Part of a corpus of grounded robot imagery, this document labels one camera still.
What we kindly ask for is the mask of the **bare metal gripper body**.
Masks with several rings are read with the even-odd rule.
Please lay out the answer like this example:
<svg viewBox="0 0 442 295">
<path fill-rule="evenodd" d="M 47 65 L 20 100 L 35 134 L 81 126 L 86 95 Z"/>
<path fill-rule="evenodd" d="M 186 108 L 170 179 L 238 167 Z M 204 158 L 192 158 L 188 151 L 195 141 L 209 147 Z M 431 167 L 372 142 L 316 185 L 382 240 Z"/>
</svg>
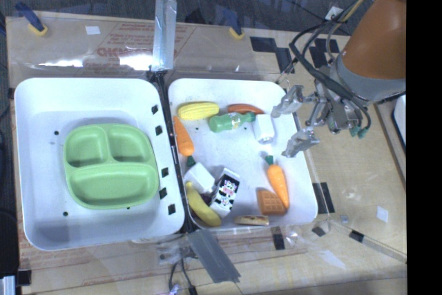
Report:
<svg viewBox="0 0 442 295">
<path fill-rule="evenodd" d="M 331 133 L 349 130 L 356 135 L 363 128 L 364 106 L 345 86 L 332 79 L 314 80 L 315 90 L 305 100 L 313 104 L 308 127 L 327 126 Z"/>
</svg>

